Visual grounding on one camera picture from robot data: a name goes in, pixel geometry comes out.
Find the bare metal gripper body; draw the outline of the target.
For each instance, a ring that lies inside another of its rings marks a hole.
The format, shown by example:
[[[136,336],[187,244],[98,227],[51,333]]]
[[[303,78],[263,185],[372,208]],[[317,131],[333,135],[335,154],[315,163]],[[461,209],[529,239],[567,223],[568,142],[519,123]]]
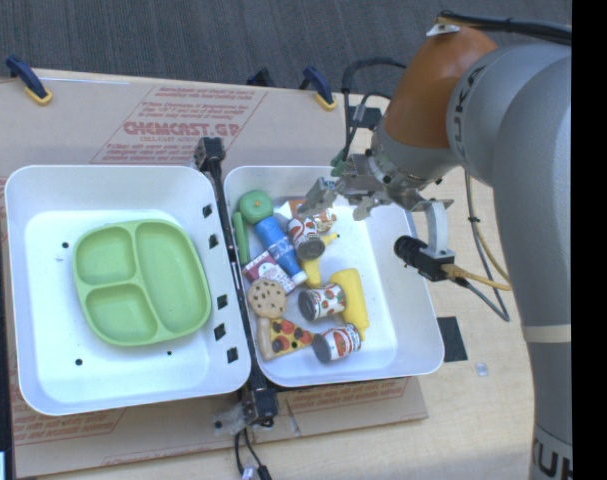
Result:
[[[365,197],[381,204],[415,206],[422,200],[420,192],[432,182],[404,172],[390,159],[374,153],[350,154],[334,162],[336,189],[344,197],[361,201]]]

